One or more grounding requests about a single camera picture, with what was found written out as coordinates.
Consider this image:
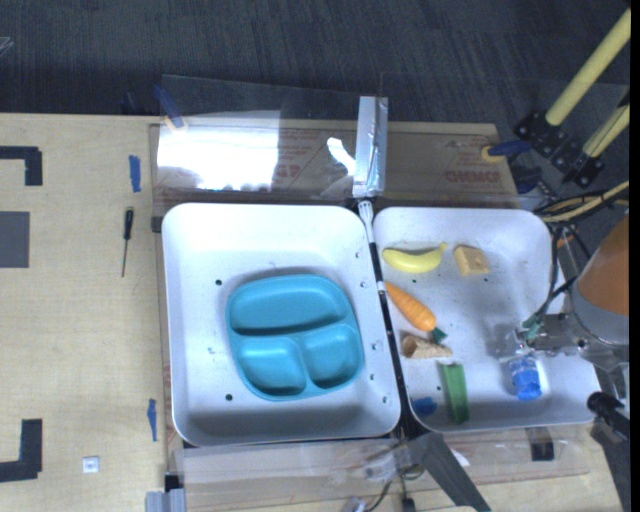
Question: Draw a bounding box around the white plastic tray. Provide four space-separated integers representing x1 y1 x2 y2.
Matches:
372 205 602 434
160 201 403 448

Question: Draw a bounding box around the thin black and white rod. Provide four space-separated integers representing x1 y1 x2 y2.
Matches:
356 198 412 437

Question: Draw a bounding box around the pale yellow cheese wedge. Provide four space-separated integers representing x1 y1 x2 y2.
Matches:
452 243 492 277

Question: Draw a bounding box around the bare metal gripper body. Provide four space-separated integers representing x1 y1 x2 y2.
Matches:
520 312 585 357

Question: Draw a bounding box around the black cylinder on white bracket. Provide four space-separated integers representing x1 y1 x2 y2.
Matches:
586 363 631 442

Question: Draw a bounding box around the black screwdriver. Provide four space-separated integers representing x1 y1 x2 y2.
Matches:
120 205 136 279

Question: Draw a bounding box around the yellow banana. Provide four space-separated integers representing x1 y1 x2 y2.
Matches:
381 241 449 275

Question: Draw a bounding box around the blue divided plate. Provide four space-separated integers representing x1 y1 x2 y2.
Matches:
224 273 366 403

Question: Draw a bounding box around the clear plastic bottle blue cap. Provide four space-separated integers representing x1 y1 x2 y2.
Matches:
508 351 544 403

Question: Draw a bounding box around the green pea pod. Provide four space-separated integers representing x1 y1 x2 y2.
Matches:
439 362 472 425

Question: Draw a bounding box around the orange carrot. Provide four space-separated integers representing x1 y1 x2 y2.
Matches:
383 281 448 346

